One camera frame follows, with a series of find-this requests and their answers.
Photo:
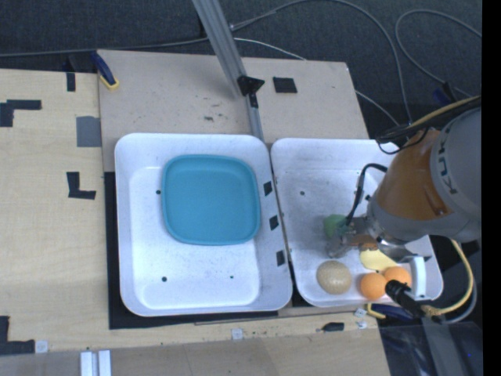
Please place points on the beige speckled egg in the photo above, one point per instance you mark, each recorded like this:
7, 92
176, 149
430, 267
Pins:
334, 277

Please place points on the black cylinder on white bracket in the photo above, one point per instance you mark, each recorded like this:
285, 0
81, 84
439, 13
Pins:
417, 276

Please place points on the yellow toy banana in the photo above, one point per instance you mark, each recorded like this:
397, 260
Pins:
375, 261

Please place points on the brown cardboard board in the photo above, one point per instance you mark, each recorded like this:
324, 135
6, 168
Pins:
176, 104

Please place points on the green toy vegetable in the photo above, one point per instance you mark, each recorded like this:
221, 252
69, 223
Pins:
332, 225

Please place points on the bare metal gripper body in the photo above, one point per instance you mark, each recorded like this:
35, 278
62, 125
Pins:
362, 233

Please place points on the blue plate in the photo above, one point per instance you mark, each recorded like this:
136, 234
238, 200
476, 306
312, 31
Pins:
211, 200

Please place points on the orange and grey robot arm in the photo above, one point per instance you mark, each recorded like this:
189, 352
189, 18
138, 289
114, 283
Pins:
419, 186

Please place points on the small black block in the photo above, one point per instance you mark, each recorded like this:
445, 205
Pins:
333, 326

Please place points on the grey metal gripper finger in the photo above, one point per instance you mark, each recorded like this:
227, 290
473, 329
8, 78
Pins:
337, 250

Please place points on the orange ball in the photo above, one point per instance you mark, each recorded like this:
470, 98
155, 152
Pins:
372, 286
398, 275

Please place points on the white plastic tray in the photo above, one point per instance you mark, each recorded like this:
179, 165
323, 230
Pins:
195, 276
313, 171

